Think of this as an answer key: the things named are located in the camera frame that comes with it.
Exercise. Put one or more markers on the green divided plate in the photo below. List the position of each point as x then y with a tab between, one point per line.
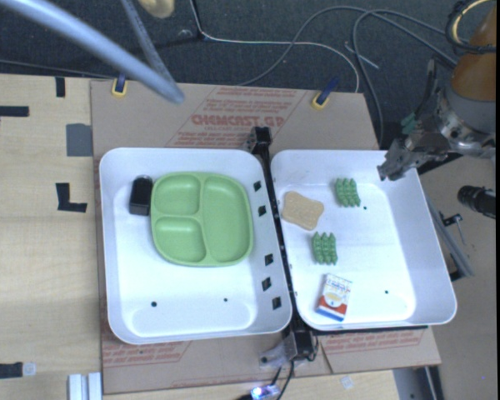
227	219

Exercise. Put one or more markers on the thin black rod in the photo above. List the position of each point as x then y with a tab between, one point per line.
278	223

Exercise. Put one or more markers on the small black can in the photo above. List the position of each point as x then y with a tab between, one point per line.
140	196

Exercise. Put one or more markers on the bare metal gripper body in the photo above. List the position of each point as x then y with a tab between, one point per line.
431	142

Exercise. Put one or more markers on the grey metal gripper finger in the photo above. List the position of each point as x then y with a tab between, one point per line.
405	168
393	156

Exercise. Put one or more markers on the white red blue carton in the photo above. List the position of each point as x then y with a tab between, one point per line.
334	298

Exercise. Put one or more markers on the white plastic tray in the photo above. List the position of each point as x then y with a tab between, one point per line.
375	265
183	298

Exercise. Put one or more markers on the black cylinder on white bracket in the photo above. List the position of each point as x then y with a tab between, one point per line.
479	200

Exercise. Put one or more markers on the beige toast slice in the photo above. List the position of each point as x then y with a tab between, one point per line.
302	210

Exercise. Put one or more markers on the green pea pods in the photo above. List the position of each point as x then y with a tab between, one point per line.
347	192
324	248

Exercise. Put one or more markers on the brown cardboard board red print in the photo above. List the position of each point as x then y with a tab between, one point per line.
150	119

